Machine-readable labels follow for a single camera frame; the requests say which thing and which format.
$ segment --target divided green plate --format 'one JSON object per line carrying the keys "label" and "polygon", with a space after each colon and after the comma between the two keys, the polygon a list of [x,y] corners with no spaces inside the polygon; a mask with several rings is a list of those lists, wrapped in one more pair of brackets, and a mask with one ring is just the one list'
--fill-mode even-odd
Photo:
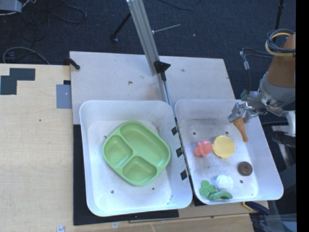
{"label": "divided green plate", "polygon": [[152,182],[170,160],[169,146],[135,120],[120,125],[103,144],[102,153],[108,165],[134,186]]}

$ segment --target pink toy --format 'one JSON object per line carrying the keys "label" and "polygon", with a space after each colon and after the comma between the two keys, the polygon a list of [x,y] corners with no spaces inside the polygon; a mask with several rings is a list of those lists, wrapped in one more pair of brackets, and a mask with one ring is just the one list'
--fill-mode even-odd
{"label": "pink toy", "polygon": [[212,144],[209,141],[202,141],[197,143],[197,147],[194,149],[196,156],[206,157],[212,151]]}

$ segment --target wooden table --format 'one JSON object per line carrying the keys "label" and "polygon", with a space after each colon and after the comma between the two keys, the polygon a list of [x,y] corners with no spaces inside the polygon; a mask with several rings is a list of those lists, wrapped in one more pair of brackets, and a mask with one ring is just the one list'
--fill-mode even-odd
{"label": "wooden table", "polygon": [[0,75],[10,68],[35,69],[35,80],[0,95],[1,232],[253,232],[240,203],[192,203],[167,220],[74,226],[72,109],[56,105],[56,85],[70,80],[70,66],[0,64]]}

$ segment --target toy sink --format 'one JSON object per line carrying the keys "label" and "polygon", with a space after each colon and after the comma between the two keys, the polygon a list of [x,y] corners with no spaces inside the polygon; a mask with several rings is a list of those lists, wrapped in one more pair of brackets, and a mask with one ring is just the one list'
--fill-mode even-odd
{"label": "toy sink", "polygon": [[86,101],[80,120],[86,201],[93,214],[180,209],[191,203],[189,174],[167,103]]}
{"label": "toy sink", "polygon": [[119,126],[105,141],[102,152],[110,167],[134,186],[152,182],[170,160],[169,146],[134,120]]}
{"label": "toy sink", "polygon": [[[184,146],[193,189],[196,197],[205,204],[235,203],[245,201],[277,200],[283,195],[283,186],[270,152],[259,117],[244,124],[248,142],[244,142],[238,129],[227,117],[237,100],[180,100],[175,113]],[[205,158],[197,157],[197,142],[207,140],[213,144],[217,136],[230,137],[236,146],[234,154],[222,159],[213,152]],[[246,161],[253,167],[249,176],[238,172],[238,163]],[[229,200],[209,201],[199,193],[201,181],[215,185],[219,175],[228,175],[234,185]]]}

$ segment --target black pole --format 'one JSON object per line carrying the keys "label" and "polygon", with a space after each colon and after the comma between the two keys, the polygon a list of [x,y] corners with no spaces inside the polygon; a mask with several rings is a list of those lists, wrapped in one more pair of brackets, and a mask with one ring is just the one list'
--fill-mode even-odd
{"label": "black pole", "polygon": [[280,0],[279,7],[278,7],[278,15],[277,15],[277,22],[276,22],[275,30],[277,30],[279,28],[281,11],[282,11],[282,9],[284,7],[283,3],[284,3],[284,0]]}
{"label": "black pole", "polygon": [[128,21],[128,19],[131,17],[131,12],[129,12],[126,17],[124,18],[124,20],[122,21],[122,23],[119,25],[119,27],[116,29],[116,31],[111,35],[111,39],[115,42],[118,41],[118,38],[116,37],[117,33],[120,31],[120,29],[123,27],[123,25],[126,23],[126,21]]}

